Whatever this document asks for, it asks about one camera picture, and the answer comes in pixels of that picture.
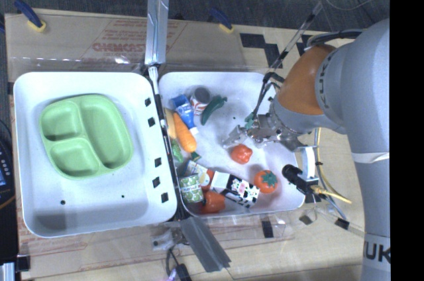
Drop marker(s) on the white and yellow carton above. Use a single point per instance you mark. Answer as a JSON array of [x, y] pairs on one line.
[[195, 169]]

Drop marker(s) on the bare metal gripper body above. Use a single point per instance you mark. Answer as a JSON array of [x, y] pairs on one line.
[[270, 132]]

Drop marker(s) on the blue and white bottle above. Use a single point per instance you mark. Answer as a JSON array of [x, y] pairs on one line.
[[185, 110]]

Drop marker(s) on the orange carrot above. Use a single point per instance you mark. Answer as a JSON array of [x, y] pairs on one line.
[[185, 135]]

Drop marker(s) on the green divided plate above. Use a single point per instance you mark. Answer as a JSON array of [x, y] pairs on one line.
[[86, 135]]

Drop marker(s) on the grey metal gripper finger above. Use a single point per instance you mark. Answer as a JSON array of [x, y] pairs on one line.
[[240, 129], [232, 138]]

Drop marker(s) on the cow print milk carton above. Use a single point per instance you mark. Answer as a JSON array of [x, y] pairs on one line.
[[238, 189]]

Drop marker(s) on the dark green pepper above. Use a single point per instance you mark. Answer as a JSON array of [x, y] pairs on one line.
[[210, 110]]

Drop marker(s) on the orange and white can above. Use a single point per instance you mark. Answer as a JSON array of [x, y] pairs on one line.
[[199, 100]]

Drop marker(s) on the orange tomato with green top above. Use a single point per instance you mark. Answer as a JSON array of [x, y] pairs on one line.
[[265, 182]]

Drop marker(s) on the brown cardboard board red print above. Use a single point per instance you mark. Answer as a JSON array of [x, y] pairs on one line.
[[99, 41]]

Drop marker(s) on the yellow banana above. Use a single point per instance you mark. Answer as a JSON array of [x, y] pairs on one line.
[[170, 125]]

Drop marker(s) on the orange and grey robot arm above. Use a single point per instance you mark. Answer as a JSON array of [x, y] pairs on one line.
[[361, 84]]

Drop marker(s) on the black cylinder on white bracket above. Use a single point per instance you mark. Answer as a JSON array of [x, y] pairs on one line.
[[295, 176]]

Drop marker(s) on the small orange bell pepper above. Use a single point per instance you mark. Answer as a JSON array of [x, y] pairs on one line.
[[241, 153]]

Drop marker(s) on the white plastic tray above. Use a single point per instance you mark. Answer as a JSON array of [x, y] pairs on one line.
[[245, 94], [99, 206]]

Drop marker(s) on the green and white can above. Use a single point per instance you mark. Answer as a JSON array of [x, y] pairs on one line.
[[191, 189]]

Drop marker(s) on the large orange bell pepper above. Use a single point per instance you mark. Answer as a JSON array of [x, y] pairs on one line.
[[213, 202]]

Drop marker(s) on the green broccoli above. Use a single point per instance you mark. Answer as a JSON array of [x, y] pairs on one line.
[[177, 152]]

